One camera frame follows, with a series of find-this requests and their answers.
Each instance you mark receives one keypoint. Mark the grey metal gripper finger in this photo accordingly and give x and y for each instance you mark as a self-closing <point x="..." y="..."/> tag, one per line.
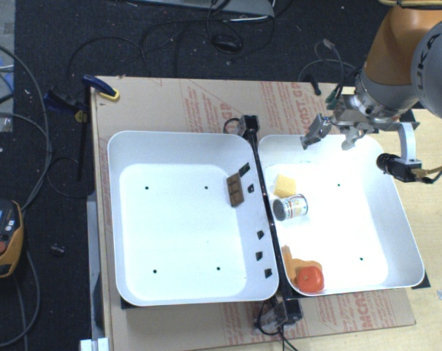
<point x="350" y="139"/>
<point x="315" y="133"/>

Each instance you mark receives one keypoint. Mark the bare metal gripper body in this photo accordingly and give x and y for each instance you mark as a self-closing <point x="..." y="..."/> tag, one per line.
<point x="356" y="113"/>

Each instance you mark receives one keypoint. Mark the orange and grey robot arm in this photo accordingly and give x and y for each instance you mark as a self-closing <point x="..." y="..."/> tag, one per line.
<point x="396" y="42"/>

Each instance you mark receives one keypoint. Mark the yellow cheese wedge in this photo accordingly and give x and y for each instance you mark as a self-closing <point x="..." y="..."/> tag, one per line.
<point x="284" y="185"/>

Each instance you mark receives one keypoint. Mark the small white can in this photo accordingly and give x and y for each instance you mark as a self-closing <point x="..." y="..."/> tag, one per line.
<point x="290" y="207"/>

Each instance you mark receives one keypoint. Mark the thin black rod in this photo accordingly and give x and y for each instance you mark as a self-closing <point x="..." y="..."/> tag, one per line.
<point x="265" y="196"/>

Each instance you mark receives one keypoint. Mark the white plastic tray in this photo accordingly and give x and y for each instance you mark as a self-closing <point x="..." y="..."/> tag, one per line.
<point x="180" y="218"/>
<point x="345" y="225"/>

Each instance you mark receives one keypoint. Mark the brown chocolate bar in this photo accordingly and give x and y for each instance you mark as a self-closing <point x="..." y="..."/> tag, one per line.
<point x="235" y="189"/>

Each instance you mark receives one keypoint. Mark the brown cardboard board red print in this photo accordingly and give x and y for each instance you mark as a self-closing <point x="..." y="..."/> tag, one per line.
<point x="191" y="101"/>

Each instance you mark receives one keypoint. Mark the orange toy food piece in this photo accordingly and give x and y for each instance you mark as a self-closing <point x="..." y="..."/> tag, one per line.
<point x="290" y="260"/>

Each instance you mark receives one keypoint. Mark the red tomato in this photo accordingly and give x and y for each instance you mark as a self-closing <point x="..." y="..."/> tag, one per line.
<point x="310" y="279"/>

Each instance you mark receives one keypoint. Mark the black cylinder on white bracket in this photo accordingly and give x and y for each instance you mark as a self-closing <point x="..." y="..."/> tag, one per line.
<point x="401" y="155"/>

